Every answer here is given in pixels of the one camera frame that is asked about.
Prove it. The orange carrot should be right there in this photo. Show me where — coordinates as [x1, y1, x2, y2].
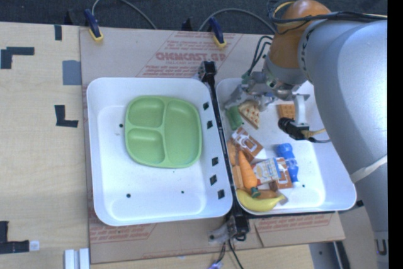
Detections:
[237, 150, 261, 198]

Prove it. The brown cardboard board red print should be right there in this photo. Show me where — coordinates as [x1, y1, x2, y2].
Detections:
[78, 26, 346, 265]

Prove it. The green divided plate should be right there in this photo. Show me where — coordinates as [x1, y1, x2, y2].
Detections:
[124, 95, 203, 169]

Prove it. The pizza slice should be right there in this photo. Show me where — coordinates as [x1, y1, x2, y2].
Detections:
[238, 100, 261, 130]

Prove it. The green ribbed block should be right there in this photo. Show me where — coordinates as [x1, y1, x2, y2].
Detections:
[227, 106, 244, 131]

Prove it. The black block with thin wires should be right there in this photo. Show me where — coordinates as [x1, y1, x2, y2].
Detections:
[225, 213, 251, 241]
[198, 60, 219, 83]

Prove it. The orange biscuit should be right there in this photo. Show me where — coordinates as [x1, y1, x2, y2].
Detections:
[276, 103, 297, 120]

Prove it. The brown and white carton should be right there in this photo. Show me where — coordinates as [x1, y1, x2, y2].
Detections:
[230, 127, 264, 163]

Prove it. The white plastic tray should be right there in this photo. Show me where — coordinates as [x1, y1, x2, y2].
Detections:
[86, 77, 234, 227]
[215, 77, 358, 215]

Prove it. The white and orange carton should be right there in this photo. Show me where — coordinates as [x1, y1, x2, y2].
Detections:
[253, 157, 294, 190]

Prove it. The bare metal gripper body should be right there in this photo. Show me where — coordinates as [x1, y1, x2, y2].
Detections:
[241, 71, 311, 105]

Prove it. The black cylinder on white bracket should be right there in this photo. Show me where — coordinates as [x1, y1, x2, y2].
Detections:
[277, 93, 311, 141]

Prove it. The yellow banana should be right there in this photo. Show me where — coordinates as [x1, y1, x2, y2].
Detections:
[236, 188, 286, 213]

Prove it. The thin black rod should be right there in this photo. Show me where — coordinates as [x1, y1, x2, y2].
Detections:
[206, 78, 242, 219]

